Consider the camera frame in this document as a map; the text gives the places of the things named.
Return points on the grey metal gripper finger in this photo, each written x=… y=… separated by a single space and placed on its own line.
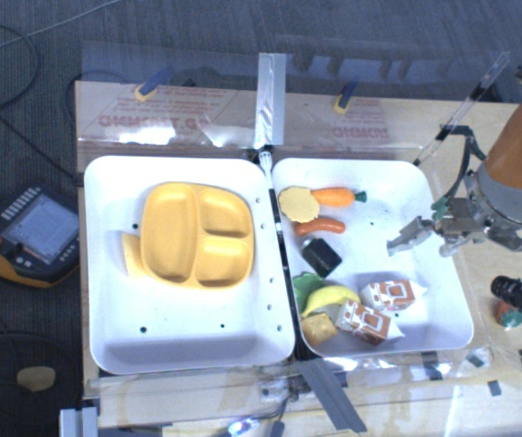
x=408 y=237
x=453 y=246

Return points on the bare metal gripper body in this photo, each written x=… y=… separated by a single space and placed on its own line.
x=463 y=219

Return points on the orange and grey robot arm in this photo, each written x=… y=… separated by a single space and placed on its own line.
x=511 y=153

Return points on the white plastic tray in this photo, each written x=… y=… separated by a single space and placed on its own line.
x=397 y=185
x=174 y=321

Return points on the orange and white carton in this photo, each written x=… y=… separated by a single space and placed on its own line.
x=390 y=295
x=365 y=322

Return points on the orange carrot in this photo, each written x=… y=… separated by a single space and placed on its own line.
x=333 y=196

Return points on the black bottle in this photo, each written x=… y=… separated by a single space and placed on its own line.
x=322 y=257

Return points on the orange sausage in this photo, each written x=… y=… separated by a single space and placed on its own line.
x=320 y=226

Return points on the yellow banana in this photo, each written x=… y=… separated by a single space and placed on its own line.
x=333 y=295

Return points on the green lettuce leaf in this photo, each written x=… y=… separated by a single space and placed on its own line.
x=305 y=285

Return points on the yellow round biscuit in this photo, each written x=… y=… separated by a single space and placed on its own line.
x=298 y=204

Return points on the yellow cheese block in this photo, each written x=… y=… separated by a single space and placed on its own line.
x=317 y=329

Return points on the brown cardboard board red print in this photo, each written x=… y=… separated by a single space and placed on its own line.
x=315 y=121

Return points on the yellow divided plate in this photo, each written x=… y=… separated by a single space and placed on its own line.
x=174 y=230

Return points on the pale yellow lump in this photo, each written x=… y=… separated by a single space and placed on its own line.
x=36 y=378

